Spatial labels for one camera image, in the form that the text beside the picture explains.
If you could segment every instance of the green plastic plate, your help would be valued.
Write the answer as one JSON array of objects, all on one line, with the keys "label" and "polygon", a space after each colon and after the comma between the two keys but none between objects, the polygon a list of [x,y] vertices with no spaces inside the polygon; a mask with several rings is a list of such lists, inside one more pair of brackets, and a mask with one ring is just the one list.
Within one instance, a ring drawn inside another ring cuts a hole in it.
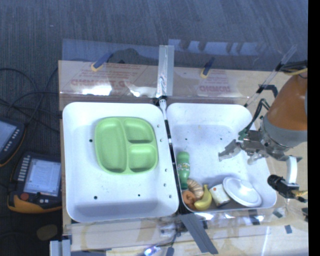
[{"label": "green plastic plate", "polygon": [[101,168],[111,174],[141,174],[158,163],[155,132],[137,117],[106,117],[94,132],[95,153]]}]

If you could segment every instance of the yellow banana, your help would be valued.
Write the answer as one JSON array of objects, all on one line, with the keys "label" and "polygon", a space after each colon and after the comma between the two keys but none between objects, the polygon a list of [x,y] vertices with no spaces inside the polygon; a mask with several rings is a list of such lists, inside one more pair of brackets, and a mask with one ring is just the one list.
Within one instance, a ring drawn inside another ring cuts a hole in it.
[{"label": "yellow banana", "polygon": [[208,190],[208,185],[205,184],[203,185],[203,196],[200,200],[194,203],[194,206],[198,211],[205,211],[210,207],[211,202],[212,202],[212,195]]}]

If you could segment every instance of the toy food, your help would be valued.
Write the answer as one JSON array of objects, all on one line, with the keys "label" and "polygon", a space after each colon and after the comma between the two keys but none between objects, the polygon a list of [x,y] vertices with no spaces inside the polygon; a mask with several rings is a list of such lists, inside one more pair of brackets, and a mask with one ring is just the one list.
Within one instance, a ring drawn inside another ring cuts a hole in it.
[{"label": "toy food", "polygon": [[205,211],[210,207],[211,202],[212,202],[212,195],[208,190],[208,185],[205,184],[203,185],[203,196],[201,200],[198,200],[194,203],[194,206],[198,211]]},{"label": "toy food", "polygon": [[197,198],[194,193],[189,190],[185,190],[182,192],[182,199],[186,206],[188,206],[192,210],[196,210],[195,202],[197,201]]},{"label": "toy food", "polygon": [[225,192],[222,184],[213,186],[209,191],[216,207],[221,207],[230,203],[231,199]]},{"label": "toy food", "polygon": [[190,175],[189,153],[181,151],[176,157],[176,169],[178,171],[181,189],[188,189],[187,180]]},{"label": "toy food", "polygon": [[202,186],[192,178],[188,178],[187,184],[188,184],[188,189],[192,193],[194,193],[196,199],[200,200],[204,195],[204,189],[202,188]]}]

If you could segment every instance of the plastic bottle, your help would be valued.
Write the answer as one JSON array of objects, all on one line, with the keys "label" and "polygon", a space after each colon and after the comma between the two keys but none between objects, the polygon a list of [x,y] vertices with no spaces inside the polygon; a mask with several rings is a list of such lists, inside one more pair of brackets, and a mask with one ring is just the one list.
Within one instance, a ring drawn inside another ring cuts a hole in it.
[{"label": "plastic bottle", "polygon": [[177,171],[180,180],[180,185],[182,190],[188,189],[187,180],[190,175],[190,163],[189,163],[189,153],[181,151],[176,156]]}]

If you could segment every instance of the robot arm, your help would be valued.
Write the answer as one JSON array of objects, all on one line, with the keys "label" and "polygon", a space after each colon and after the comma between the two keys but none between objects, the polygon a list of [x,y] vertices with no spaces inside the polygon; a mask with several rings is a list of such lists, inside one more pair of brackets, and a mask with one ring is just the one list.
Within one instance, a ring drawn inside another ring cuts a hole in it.
[{"label": "robot arm", "polygon": [[259,102],[252,122],[239,133],[235,139],[218,154],[219,161],[237,155],[241,150],[249,156],[248,164],[260,158],[273,157],[286,161],[286,179],[271,175],[267,182],[285,198],[304,201],[296,184],[297,162],[301,157],[285,155],[289,149],[307,141],[308,122],[308,70],[294,72],[276,96],[273,104],[263,117],[259,130],[249,130],[261,110],[264,99]]}]

